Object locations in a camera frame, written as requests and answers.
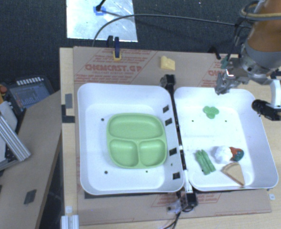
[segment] dark background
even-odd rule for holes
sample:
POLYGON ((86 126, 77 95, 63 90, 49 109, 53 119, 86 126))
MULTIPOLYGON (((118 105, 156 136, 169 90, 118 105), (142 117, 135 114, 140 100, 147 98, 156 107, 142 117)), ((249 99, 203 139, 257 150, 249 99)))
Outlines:
MULTIPOLYGON (((235 23, 239 10, 253 0, 132 0, 134 13, 168 14, 235 23)), ((198 21, 137 17, 138 43, 122 48, 220 53, 231 48, 234 28, 198 21)), ((241 41, 246 38, 244 30, 241 41)), ((66 37, 66 0, 0 0, 0 83, 17 77, 45 75, 60 88, 59 48, 91 46, 91 40, 66 37)), ((95 46, 104 47, 97 41, 95 46)), ((59 228, 61 216, 58 161, 40 228, 59 228)))

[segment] table surface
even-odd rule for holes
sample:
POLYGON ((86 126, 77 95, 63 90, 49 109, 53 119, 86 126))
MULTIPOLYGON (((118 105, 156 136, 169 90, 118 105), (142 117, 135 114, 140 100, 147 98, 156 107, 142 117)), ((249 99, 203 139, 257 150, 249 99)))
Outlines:
MULTIPOLYGON (((73 79, 69 77, 72 74, 72 58, 73 49, 66 48, 60 51, 60 71, 61 71, 61 91, 62 104, 65 104, 65 93, 68 89, 72 91, 73 79)), ((250 82, 248 85, 240 85, 239 88, 250 91, 256 99, 270 101, 271 91, 268 86, 261 86, 257 83, 250 82)), ((73 109, 67 110, 67 115, 74 115, 73 109)), ((237 216, 221 216, 221 217, 206 217, 179 219, 176 228, 193 228, 193 229, 216 229, 216 228, 248 228, 257 229, 259 227, 266 229, 281 228, 281 122, 272 122, 262 117, 263 126, 271 147, 271 152, 279 175, 277 186, 269 191, 269 194, 274 195, 275 199, 271 200, 272 213, 252 214, 252 215, 237 215, 237 216)), ((76 190, 76 160, 74 154, 74 128, 70 125, 63 125, 63 133, 70 132, 72 135, 63 137, 63 159, 64 159, 64 186, 65 186, 65 205, 71 205, 72 213, 77 211, 77 190, 76 190)), ((105 225, 80 226, 81 229, 117 229, 117 228, 157 228, 161 229, 171 224, 171 220, 157 220, 144 222, 129 222, 105 225)))

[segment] white tray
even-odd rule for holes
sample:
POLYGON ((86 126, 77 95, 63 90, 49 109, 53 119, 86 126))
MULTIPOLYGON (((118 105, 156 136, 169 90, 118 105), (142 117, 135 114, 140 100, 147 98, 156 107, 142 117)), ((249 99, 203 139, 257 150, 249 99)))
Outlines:
POLYGON ((182 87, 174 94, 190 183, 201 191, 271 188, 278 174, 260 117, 252 110, 254 96, 243 89, 231 89, 217 95, 213 88, 182 87), (205 106, 220 113, 209 119, 205 106), (244 151, 239 161, 245 186, 221 172, 224 164, 216 163, 213 154, 218 146, 233 146, 244 151), (204 175, 195 159, 197 150, 205 150, 216 167, 204 175))
POLYGON ((80 130, 80 180, 94 195, 120 193, 174 192, 184 183, 178 138, 168 92, 158 86, 88 83, 78 90, 80 130), (115 114, 151 114, 164 124, 167 139, 166 161, 149 169, 122 168, 112 162, 106 128, 115 114), (172 124, 165 121, 172 118, 172 124), (170 156, 169 150, 177 149, 170 156), (180 174, 173 179, 173 174, 180 174))

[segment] toy bread slice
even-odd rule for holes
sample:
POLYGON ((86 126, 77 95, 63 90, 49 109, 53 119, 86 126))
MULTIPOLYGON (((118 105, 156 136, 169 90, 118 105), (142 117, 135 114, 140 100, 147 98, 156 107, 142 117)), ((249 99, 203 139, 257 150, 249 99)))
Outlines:
POLYGON ((238 162, 230 163, 224 166, 222 172, 241 186, 245 185, 242 169, 238 162))

